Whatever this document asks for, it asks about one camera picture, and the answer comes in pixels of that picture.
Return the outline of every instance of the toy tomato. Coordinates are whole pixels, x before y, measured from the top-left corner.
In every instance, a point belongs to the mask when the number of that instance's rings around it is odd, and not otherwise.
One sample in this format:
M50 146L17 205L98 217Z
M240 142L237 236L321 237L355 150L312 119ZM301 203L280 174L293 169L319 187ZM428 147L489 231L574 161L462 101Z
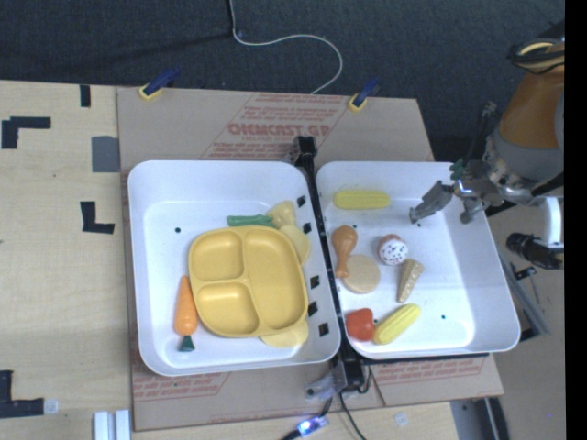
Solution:
M361 308L347 314L347 333L359 341L370 341L375 332L373 311L370 308Z

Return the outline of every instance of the cardboard box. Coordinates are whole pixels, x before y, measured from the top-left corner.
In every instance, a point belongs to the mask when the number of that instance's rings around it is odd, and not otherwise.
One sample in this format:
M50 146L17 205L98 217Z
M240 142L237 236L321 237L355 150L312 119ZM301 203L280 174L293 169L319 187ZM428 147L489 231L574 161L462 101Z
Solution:
M352 113L348 97L164 89L152 101L117 89L120 166L131 334L135 430L319 413L305 385L329 363L166 378L138 353L127 176L145 160L286 160L296 136L316 139L316 168L334 160L430 161L417 102L368 100ZM495 396L503 387L493 356L371 365L373 385L350 409ZM338 410L337 402L333 410Z

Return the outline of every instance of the orange carrot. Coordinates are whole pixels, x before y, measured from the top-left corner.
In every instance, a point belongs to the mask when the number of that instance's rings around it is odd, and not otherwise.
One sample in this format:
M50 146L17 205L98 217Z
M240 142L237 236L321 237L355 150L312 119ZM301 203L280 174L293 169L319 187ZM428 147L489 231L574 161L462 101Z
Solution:
M186 276L182 276L180 289L177 294L175 318L173 320L173 328L175 329L175 332L180 336L183 336L182 343L180 344L181 352L189 352L190 350L195 349L192 334L197 327L197 312L195 310L195 302L192 295L190 280Z

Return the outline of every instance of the wooden table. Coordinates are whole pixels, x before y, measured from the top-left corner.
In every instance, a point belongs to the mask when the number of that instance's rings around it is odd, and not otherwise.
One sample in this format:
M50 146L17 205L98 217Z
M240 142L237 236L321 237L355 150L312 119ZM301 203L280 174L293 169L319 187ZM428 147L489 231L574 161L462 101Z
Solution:
M0 117L50 116L20 128L0 150L0 369L14 370L12 399L57 400L59 410L0 420L0 438L92 438L98 411L131 410L120 174L94 173L92 138L117 137L116 88L0 82ZM84 233L81 202L112 235ZM401 413L407 424L400 425ZM344 413L313 438L358 438ZM367 438L457 439L449 403L356 411ZM268 438L284 418L133 433L133 438Z

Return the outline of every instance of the white cable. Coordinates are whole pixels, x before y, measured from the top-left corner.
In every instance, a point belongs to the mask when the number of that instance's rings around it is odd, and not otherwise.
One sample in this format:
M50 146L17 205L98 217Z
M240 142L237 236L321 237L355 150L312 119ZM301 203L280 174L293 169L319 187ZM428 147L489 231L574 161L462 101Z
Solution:
M315 36L314 34L292 34L291 36L284 36L283 38L277 38L275 40L270 40L267 42L247 42L242 40L237 34L237 21L235 19L235 11L232 5L232 0L228 0L228 5L230 6L230 17L232 18L232 36L234 37L235 41L244 45L244 46L251 46L251 47L259 47L259 46L270 46L271 44L277 44L279 42L283 42L288 39L315 39L320 42L324 42L327 44L333 51L336 52L338 57L338 71L334 77L332 77L328 82L324 83L322 86L316 88L311 94L317 94L324 90L327 86L332 84L342 73L342 54L337 49L337 47L325 38L320 38L319 36Z

